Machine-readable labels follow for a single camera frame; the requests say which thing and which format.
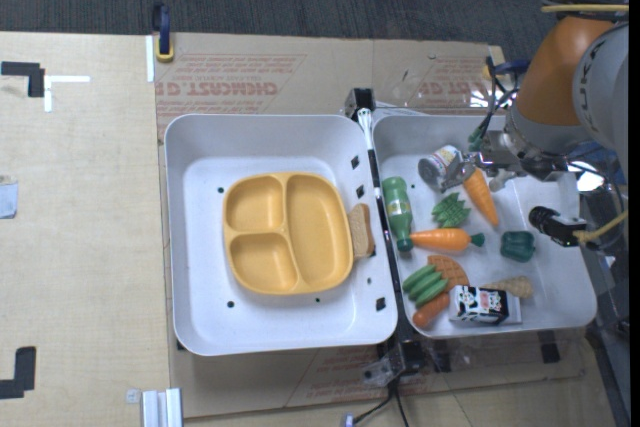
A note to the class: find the brown cardboard board, red print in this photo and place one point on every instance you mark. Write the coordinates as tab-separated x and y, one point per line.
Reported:
280	75

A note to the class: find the small silver can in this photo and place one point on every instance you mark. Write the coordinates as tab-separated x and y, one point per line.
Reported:
432	167

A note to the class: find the beige ice cream cone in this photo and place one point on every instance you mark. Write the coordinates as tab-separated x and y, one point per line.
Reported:
515	287

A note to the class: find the brown bread slice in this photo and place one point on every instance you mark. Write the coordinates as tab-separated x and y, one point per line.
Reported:
361	232

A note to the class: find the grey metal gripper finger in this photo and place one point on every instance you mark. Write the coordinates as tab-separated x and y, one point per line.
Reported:
454	170
477	161

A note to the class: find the green bottle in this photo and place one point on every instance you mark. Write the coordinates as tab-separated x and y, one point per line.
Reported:
398	210

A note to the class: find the green lettuce leaf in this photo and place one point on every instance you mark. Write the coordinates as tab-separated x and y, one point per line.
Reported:
450	211

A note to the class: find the orange carrot with green top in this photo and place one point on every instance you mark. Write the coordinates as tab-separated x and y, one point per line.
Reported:
440	239

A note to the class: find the yellow divided plate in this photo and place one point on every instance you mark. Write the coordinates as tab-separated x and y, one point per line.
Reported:
312	225

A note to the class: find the thin black and white rod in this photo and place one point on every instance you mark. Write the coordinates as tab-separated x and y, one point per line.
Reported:
376	185

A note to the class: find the white plastic tray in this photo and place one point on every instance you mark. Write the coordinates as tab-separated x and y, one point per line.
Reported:
550	285
200	265

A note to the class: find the green bell pepper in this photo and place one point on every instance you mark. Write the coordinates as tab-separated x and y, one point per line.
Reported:
517	246

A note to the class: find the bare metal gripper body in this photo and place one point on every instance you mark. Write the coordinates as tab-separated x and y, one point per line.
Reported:
512	155

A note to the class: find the black cylinder on white bracket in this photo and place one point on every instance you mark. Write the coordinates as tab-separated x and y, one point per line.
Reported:
552	222

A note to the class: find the small orange sausage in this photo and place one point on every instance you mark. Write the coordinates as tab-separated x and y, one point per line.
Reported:
431	311

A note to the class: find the brown waffle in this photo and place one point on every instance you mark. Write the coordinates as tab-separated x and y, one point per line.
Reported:
452	271

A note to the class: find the green pea pods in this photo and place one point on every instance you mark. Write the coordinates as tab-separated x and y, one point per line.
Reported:
425	285

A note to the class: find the black and white milk carton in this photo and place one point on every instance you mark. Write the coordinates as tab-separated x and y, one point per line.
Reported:
482	305

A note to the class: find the orange carrot without leaves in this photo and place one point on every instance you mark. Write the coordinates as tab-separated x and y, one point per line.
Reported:
481	195

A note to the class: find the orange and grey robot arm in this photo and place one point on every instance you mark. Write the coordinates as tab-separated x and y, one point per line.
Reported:
552	70

